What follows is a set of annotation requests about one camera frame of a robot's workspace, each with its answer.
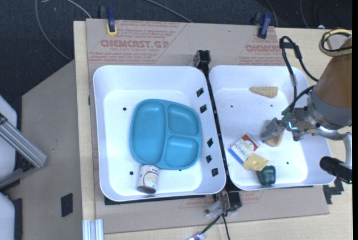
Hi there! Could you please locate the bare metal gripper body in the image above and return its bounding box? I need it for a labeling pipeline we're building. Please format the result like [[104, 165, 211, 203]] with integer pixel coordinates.
[[281, 106, 337, 137]]

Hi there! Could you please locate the tan bread slice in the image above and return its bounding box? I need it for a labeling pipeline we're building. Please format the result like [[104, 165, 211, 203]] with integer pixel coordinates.
[[264, 132, 284, 148]]

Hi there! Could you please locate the white plastic tray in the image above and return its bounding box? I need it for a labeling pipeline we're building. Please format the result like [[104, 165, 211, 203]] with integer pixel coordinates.
[[208, 64, 337, 192], [92, 64, 227, 202]]

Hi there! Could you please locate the red, white and blue carton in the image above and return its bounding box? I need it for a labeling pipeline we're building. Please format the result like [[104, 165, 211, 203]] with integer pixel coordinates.
[[228, 133, 261, 164]]

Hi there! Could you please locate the tan waffle slice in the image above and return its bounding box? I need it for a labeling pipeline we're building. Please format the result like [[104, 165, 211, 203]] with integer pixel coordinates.
[[249, 86, 279, 100]]

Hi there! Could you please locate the yellow cheese wedge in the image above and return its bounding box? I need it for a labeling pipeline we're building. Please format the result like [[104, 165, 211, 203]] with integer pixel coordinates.
[[242, 153, 270, 171]]

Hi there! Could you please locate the green bell pepper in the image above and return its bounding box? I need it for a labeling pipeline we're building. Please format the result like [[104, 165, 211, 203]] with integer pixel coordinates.
[[256, 165, 277, 186]]

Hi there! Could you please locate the blue divided plate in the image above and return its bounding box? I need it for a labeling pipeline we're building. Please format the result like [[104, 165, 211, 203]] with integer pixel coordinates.
[[129, 98, 203, 170]]

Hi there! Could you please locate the white and orange can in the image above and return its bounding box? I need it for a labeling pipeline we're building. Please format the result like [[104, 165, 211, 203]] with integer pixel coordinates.
[[136, 163, 161, 195]]

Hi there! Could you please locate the brown cardboard board, red print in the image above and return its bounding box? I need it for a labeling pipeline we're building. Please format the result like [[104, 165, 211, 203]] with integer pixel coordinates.
[[85, 18, 330, 234]]

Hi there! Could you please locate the black cylinder on white bracket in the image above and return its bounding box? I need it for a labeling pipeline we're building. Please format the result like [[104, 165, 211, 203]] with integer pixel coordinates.
[[315, 124, 352, 185]]

